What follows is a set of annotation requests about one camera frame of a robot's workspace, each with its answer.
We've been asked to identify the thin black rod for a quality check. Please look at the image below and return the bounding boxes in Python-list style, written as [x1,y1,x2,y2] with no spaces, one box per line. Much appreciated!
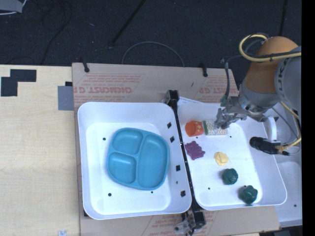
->
[171,99,199,215]

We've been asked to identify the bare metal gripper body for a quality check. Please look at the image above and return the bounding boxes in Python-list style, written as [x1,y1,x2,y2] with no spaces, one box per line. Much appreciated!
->
[222,95,250,123]

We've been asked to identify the yellow toy food lump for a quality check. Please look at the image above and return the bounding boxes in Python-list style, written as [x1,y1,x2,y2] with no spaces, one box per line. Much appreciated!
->
[213,151,229,167]

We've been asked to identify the orange can with star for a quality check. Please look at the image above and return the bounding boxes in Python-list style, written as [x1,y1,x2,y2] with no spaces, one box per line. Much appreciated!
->
[185,120,205,138]

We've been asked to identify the white printed paper slip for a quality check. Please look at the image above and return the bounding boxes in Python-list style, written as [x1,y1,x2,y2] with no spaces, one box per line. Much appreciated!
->
[179,96,205,106]

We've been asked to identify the black cylinder on white bracket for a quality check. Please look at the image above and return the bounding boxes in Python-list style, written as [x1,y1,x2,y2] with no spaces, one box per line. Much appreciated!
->
[249,116,282,155]

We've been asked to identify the dark green broccoli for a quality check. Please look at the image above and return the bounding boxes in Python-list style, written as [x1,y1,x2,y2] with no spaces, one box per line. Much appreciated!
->
[221,168,239,186]
[239,185,259,205]

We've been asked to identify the brown cardboard board red print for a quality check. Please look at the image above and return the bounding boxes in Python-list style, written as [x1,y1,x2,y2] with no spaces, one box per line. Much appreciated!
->
[71,62,282,236]

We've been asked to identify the black block with wires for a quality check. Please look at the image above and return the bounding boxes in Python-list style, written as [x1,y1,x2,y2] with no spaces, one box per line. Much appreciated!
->
[190,209,206,230]
[165,89,180,106]

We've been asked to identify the white plastic tray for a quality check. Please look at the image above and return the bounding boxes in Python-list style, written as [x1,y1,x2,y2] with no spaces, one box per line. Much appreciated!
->
[176,99,288,211]
[77,101,193,221]

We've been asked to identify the blue divided plate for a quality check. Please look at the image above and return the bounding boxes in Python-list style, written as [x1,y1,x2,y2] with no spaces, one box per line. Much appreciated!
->
[106,127,171,191]

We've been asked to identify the purple grapes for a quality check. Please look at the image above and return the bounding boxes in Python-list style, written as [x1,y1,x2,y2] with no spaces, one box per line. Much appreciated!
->
[184,141,206,161]

